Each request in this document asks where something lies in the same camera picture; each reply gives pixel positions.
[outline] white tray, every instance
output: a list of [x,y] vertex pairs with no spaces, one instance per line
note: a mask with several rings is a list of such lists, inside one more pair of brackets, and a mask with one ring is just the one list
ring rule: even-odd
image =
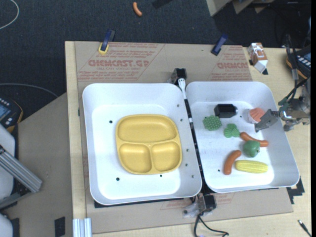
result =
[[[201,158],[205,181],[210,189],[218,193],[237,192],[255,189],[288,187],[299,180],[299,171],[279,119],[267,129],[255,132],[254,125],[248,122],[247,112],[260,107],[264,111],[276,111],[270,89],[260,82],[192,82],[186,88],[191,107],[197,145]],[[209,131],[202,123],[205,117],[214,115],[217,104],[233,104],[238,108],[232,118],[221,118],[222,126]],[[223,173],[223,165],[229,153],[242,150],[244,141],[240,138],[226,138],[224,129],[234,123],[240,132],[268,140],[269,145],[260,148],[255,158],[242,154],[238,159],[257,160],[266,163],[269,170],[263,174],[250,174],[237,171],[234,167],[230,175]]]
[[[198,160],[181,90],[169,83],[94,83],[83,91],[91,195],[104,205],[193,197],[201,190]],[[128,115],[171,118],[182,146],[180,166],[169,172],[136,175],[120,164],[115,129]]]

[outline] green toy vegetable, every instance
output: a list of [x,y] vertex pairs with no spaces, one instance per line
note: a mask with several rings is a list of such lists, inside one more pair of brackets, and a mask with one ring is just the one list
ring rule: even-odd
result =
[[248,157],[255,157],[260,152],[260,142],[248,140],[243,145],[243,151]]

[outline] cardboard box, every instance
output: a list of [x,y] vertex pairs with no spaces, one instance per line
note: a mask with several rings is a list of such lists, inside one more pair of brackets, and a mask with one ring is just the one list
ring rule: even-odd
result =
[[262,73],[267,68],[268,59],[261,43],[251,43],[247,49],[253,66]]

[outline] toy sausage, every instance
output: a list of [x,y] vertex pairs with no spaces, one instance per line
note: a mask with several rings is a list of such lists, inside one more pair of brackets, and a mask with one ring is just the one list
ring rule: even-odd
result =
[[233,164],[239,156],[241,156],[241,151],[235,150],[227,157],[225,164],[224,164],[224,174],[225,175],[231,174]]
[[248,133],[246,132],[241,132],[240,133],[240,137],[241,139],[243,139],[244,141],[248,141],[248,140],[254,140],[254,141],[258,141],[260,143],[260,147],[267,147],[269,145],[269,142],[267,140],[257,140],[255,138],[252,138]]
[[141,17],[143,15],[143,13],[137,7],[137,2],[133,3],[133,10],[135,11],[137,16]]

